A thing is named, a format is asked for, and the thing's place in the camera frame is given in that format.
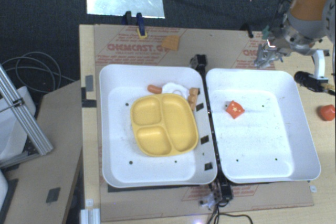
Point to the red toy pizza slice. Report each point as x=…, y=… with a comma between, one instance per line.
x=235, y=110

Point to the thin black rod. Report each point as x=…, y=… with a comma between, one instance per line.
x=210, y=112

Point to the white toy fried egg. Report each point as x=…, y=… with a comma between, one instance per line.
x=172, y=87

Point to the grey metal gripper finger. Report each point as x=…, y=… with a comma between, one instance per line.
x=274, y=56
x=260, y=59

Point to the red round toy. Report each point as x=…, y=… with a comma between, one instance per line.
x=328, y=112

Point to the yellow divided plate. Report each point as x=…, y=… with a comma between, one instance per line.
x=170, y=112

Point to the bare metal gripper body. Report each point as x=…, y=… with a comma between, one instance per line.
x=294, y=43

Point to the brown toy bread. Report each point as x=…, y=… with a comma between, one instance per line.
x=193, y=98

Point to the black cylinder on white bracket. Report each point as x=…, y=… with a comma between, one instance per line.
x=312, y=80

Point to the white plastic tray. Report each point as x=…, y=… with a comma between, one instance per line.
x=120, y=165
x=257, y=144

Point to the orange toy sausage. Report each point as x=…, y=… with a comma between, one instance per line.
x=154, y=89

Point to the brown cardboard board red print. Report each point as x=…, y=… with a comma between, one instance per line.
x=223, y=47

